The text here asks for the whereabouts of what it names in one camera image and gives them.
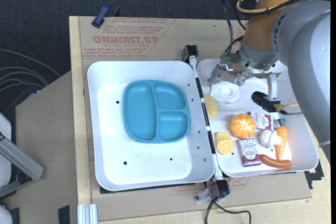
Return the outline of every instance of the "white tray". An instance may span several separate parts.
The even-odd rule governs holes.
[[[178,85],[190,109],[190,131],[178,142],[138,142],[126,132],[122,100],[137,80]],[[88,70],[94,163],[98,183],[110,191],[207,181],[214,171],[192,68],[181,61],[102,61]]]
[[[205,94],[210,94],[211,92],[211,88],[207,84],[207,79],[211,77],[212,71],[219,62],[220,60],[217,59],[205,59],[197,66],[200,82]],[[277,78],[278,98],[281,99],[281,104],[296,103],[294,93],[290,86],[287,67],[280,62],[277,62],[276,66],[271,68],[269,72],[281,72],[281,75]],[[216,132],[230,133],[229,125],[231,117],[239,113],[247,114],[250,111],[256,111],[263,114],[273,115],[275,119],[285,118],[285,127],[288,129],[288,141],[282,159],[290,159],[292,161],[292,166],[289,169],[273,168],[264,164],[244,167],[236,143],[237,138],[230,135],[232,140],[234,140],[233,155],[222,155],[217,152],[218,165],[222,172],[230,177],[244,177],[314,169],[318,163],[318,155],[305,117],[303,115],[285,116],[277,112],[268,113],[260,106],[253,103],[251,99],[252,93],[255,91],[264,92],[265,94],[268,93],[266,79],[247,79],[245,84],[240,86],[239,89],[239,99],[235,103],[217,104],[218,115],[216,118],[210,119],[214,141]],[[260,154],[265,153],[268,156],[276,158],[275,151],[266,149],[260,144],[258,131],[256,131],[254,138],[257,142],[257,149]]]

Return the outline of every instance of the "toy pumpkin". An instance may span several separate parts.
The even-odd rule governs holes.
[[[246,139],[254,135],[257,123],[251,115],[238,114],[231,118],[230,130],[239,139]]]

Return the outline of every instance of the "hot dog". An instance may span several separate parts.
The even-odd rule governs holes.
[[[292,162],[288,159],[281,159],[281,160],[273,159],[271,157],[268,157],[265,154],[261,154],[260,159],[263,164],[266,164],[268,166],[275,167],[275,168],[288,168],[292,165]]]

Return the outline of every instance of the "blue plate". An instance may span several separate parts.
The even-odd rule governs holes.
[[[139,80],[128,84],[123,96],[123,118],[128,134],[145,143],[176,142],[190,129],[183,90],[165,81]]]

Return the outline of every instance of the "blue clamp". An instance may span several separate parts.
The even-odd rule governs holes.
[[[100,28],[101,25],[105,22],[104,17],[109,15],[109,13],[112,10],[112,5],[110,3],[105,3],[103,7],[100,10],[100,13],[98,16],[94,19],[94,21],[91,23],[93,26]]]

